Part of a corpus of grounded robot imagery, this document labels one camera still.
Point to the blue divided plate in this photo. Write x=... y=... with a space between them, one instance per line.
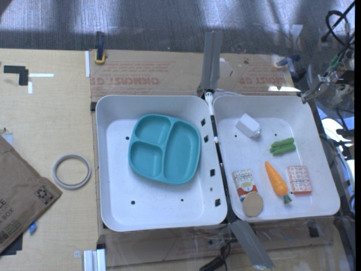
x=180 y=154

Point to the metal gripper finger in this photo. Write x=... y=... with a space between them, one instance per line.
x=311 y=93

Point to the orange carrot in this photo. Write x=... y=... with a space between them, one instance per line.
x=275 y=178

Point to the brown paper envelope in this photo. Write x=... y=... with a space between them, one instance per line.
x=19 y=188

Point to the white plastic bottle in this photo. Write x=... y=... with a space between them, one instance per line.
x=246 y=124

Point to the white plastic tray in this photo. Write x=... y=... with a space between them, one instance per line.
x=307 y=205
x=158 y=207

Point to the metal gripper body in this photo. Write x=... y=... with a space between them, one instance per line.
x=342 y=76

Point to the red and white packet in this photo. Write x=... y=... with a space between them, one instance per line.
x=244 y=181

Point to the brown cardboard board red print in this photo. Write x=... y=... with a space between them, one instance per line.
x=180 y=75

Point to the green bean pods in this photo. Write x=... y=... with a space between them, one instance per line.
x=282 y=146

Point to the tan round biscuit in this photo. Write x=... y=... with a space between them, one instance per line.
x=253 y=205

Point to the orange and white carton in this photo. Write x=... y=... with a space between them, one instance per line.
x=299 y=179

